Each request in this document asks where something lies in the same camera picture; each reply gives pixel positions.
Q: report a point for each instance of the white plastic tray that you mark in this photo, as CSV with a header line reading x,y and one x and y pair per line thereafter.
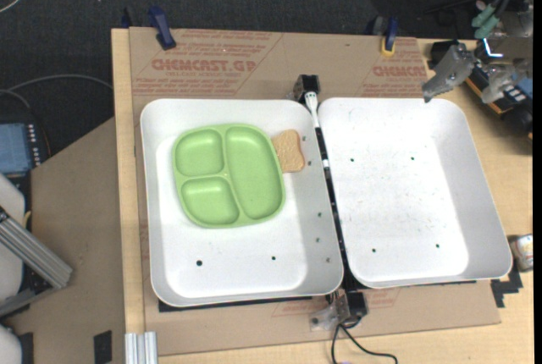
x,y
237,269
402,205

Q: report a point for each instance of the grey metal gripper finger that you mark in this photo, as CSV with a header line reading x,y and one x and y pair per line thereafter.
x,y
449,68
501,78

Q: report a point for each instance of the small black box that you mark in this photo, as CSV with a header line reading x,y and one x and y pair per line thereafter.
x,y
438,49

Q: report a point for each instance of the brown toy bread slice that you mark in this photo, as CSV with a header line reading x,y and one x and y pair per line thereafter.
x,y
290,152

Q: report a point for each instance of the small white can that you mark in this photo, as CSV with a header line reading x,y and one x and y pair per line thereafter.
x,y
523,252

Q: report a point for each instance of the green divided plate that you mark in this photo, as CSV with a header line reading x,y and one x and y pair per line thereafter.
x,y
254,167

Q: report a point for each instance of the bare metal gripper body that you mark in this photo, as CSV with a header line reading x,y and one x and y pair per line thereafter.
x,y
516,30

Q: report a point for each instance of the thin black and white rod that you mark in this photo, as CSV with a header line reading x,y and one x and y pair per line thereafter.
x,y
312,105

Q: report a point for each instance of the brown cardboard board, red print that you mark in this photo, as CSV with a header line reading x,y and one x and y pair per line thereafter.
x,y
211,57

